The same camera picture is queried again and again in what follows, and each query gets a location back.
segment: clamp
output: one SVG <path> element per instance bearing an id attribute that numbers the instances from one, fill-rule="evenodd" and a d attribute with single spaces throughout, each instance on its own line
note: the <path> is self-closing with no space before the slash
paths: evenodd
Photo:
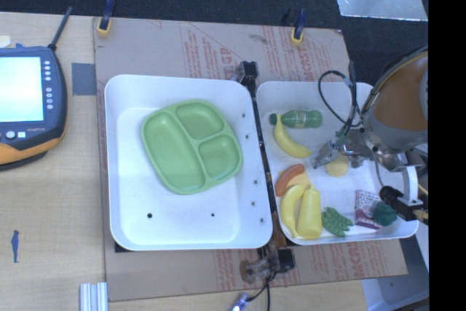
<path id="1" fill-rule="evenodd" d="M 301 44 L 303 41 L 303 29 L 304 29 L 304 21 L 306 20 L 306 12 L 304 8 L 301 8 L 299 11 L 298 19 L 294 23 L 294 27 L 291 30 L 291 43 L 295 45 Z"/>
<path id="2" fill-rule="evenodd" d="M 107 0 L 105 8 L 103 10 L 103 16 L 99 18 L 97 24 L 97 32 L 100 35 L 106 36 L 110 31 L 111 26 L 111 14 L 115 8 L 115 0 Z"/>

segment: green bottle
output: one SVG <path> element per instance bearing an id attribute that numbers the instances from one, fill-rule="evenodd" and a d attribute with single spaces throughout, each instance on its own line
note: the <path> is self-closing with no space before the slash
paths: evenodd
<path id="1" fill-rule="evenodd" d="M 270 114 L 271 125 L 277 123 L 277 115 Z M 322 114 L 318 110 L 290 110 L 282 114 L 282 123 L 292 128 L 317 128 L 322 124 Z"/>

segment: cable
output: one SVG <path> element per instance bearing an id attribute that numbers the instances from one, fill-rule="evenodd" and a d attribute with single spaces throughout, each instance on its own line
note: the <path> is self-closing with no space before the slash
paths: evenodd
<path id="1" fill-rule="evenodd" d="M 379 183 L 381 186 L 384 186 L 385 184 L 382 182 L 382 178 L 380 177 L 379 163 L 375 162 L 375 165 L 376 165 L 376 172 L 377 172 L 377 178 L 379 179 Z"/>
<path id="2" fill-rule="evenodd" d="M 267 277 L 265 278 L 265 284 L 264 284 L 264 286 L 261 288 L 261 290 L 260 290 L 259 292 L 257 292 L 255 295 L 246 298 L 245 301 L 246 301 L 246 302 L 251 302 L 251 301 L 253 301 L 254 299 L 256 299 L 258 296 L 260 296 L 264 290 L 267 290 L 267 311 L 269 311 L 269 310 L 270 310 L 270 284 L 269 284 L 269 283 L 270 283 L 270 281 L 272 281 L 272 280 L 275 278 L 275 275 L 276 275 L 276 274 L 277 274 L 277 273 L 274 272 L 272 275 L 267 276 Z"/>
<path id="3" fill-rule="evenodd" d="M 353 124 L 354 122 L 354 119 L 355 119 L 355 116 L 356 116 L 356 113 L 358 113 L 360 115 L 360 109 L 359 109 L 359 106 L 358 106 L 358 102 L 356 100 L 356 82 L 355 82 L 355 78 L 354 78 L 354 72 L 353 72 L 353 69 L 352 69 L 352 64 L 351 64 L 351 61 L 350 61 L 350 76 L 351 76 L 351 79 L 348 79 L 343 73 L 341 73 L 340 71 L 337 71 L 337 70 L 329 70 L 329 71 L 326 71 L 325 73 L 323 73 L 318 82 L 317 82 L 317 88 L 319 90 L 319 95 L 320 97 L 322 98 L 322 101 L 323 103 L 325 104 L 325 106 L 328 108 L 328 110 L 341 122 L 343 123 L 343 134 L 346 135 L 348 134 L 348 132 L 350 131 L 351 127 L 357 127 L 361 124 L 361 121 L 359 121 L 356 125 Z M 335 74 L 337 76 L 340 76 L 344 83 L 348 86 L 349 88 L 349 91 L 351 92 L 351 110 L 349 112 L 349 116 L 346 120 L 342 119 L 330 106 L 330 104 L 327 102 L 327 100 L 325 99 L 324 95 L 323 95 L 323 92 L 322 92 L 322 80 L 324 77 L 326 77 L 327 75 L 329 74 Z"/>
<path id="4" fill-rule="evenodd" d="M 421 189 L 422 193 L 424 193 L 426 196 L 429 196 L 429 192 L 421 184 L 418 183 L 417 187 Z"/>
<path id="5" fill-rule="evenodd" d="M 429 212 L 425 210 L 413 210 L 413 214 L 417 220 L 424 223 L 426 226 L 429 225 Z"/>

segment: blue mark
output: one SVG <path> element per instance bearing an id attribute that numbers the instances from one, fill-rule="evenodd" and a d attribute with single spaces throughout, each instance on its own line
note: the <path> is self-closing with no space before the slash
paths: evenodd
<path id="1" fill-rule="evenodd" d="M 20 243 L 20 239 L 18 238 L 18 235 L 20 233 L 15 229 L 13 232 L 13 237 L 12 237 L 12 247 L 13 247 L 13 262 L 18 263 L 17 260 L 17 247 Z"/>

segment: toy food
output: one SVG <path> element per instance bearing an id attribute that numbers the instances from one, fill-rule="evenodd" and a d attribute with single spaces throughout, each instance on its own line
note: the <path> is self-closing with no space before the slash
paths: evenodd
<path id="1" fill-rule="evenodd" d="M 306 158 L 311 155 L 310 149 L 296 143 L 292 138 L 290 138 L 281 121 L 281 114 L 277 114 L 277 124 L 274 127 L 274 138 L 278 146 L 292 157 Z"/>
<path id="2" fill-rule="evenodd" d="M 322 124 L 322 114 L 318 110 L 290 110 L 282 114 L 282 123 L 292 128 L 317 128 Z M 277 115 L 270 114 L 271 125 L 277 123 Z"/>
<path id="3" fill-rule="evenodd" d="M 396 220 L 397 214 L 390 205 L 381 201 L 374 208 L 374 211 L 372 212 L 372 218 L 374 221 L 376 221 L 376 223 L 386 227 L 391 225 L 391 223 Z"/>
<path id="4" fill-rule="evenodd" d="M 307 176 L 307 173 L 304 171 L 303 173 L 300 173 L 293 178 L 290 179 L 290 181 L 286 185 L 286 189 L 290 188 L 291 186 L 294 186 L 295 184 L 304 184 L 309 186 L 311 183 L 309 176 Z"/>
<path id="5" fill-rule="evenodd" d="M 322 215 L 320 213 L 320 193 L 311 184 L 304 190 L 299 208 L 298 234 L 307 239 L 315 239 L 322 233 Z"/>
<path id="6" fill-rule="evenodd" d="M 288 189 L 280 201 L 280 220 L 291 231 L 293 237 L 299 234 L 296 231 L 294 208 L 307 188 L 304 184 L 297 184 Z"/>
<path id="7" fill-rule="evenodd" d="M 349 231 L 349 226 L 354 226 L 351 219 L 341 215 L 334 208 L 326 208 L 322 212 L 322 225 L 327 231 L 336 236 L 345 236 L 344 232 Z"/>
<path id="8" fill-rule="evenodd" d="M 280 176 L 277 179 L 277 183 L 275 183 L 275 196 L 281 197 L 285 193 L 288 182 L 294 177 L 297 176 L 303 172 L 305 172 L 304 165 L 302 164 L 297 164 L 297 165 L 291 165 L 289 168 L 287 168 L 285 171 L 283 171 Z"/>
<path id="9" fill-rule="evenodd" d="M 373 216 L 374 208 L 381 202 L 379 195 L 362 189 L 357 189 L 355 193 L 355 224 L 366 228 L 380 229 L 382 225 L 377 223 Z"/>
<path id="10" fill-rule="evenodd" d="M 348 171 L 348 158 L 343 154 L 339 154 L 336 159 L 325 165 L 327 174 L 339 178 Z"/>

